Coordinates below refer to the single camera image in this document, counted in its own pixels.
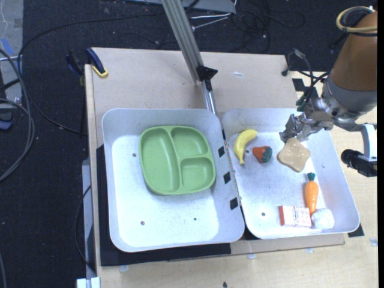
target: toy carrot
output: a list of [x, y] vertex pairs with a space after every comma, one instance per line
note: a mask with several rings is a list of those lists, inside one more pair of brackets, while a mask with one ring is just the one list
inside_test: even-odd
[[309, 181], [305, 185], [305, 202], [310, 210], [310, 215], [316, 211], [317, 197], [319, 195], [319, 185], [314, 182], [315, 173], [307, 174]]

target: toy banana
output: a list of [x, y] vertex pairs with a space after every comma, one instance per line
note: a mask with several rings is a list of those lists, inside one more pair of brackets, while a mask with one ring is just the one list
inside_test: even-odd
[[235, 140], [235, 145], [233, 146], [233, 151], [235, 155], [239, 158], [240, 164], [244, 164], [243, 156], [244, 149], [247, 143], [257, 136], [257, 131], [253, 129], [244, 130], [239, 134]]

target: brown cylinder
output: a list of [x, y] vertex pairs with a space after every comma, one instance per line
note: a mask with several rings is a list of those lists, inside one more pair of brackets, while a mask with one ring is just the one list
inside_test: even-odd
[[[356, 28], [377, 26], [377, 11], [366, 15]], [[377, 36], [350, 34], [332, 69], [333, 82], [351, 91], [377, 90]]]

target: green plate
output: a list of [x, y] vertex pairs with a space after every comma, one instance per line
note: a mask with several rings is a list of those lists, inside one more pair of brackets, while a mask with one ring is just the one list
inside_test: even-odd
[[216, 170], [206, 137], [188, 126], [159, 126], [140, 135], [139, 157], [145, 183], [161, 195], [203, 191]]

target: black base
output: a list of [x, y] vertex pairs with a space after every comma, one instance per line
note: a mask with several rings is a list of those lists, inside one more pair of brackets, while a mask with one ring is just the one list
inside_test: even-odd
[[162, 250], [127, 253], [114, 246], [109, 235], [109, 216], [107, 199], [107, 175], [104, 147], [97, 149], [97, 184], [100, 230], [100, 256], [102, 266], [131, 265], [135, 263], [162, 260], [187, 259], [230, 254], [230, 244], [194, 245]]

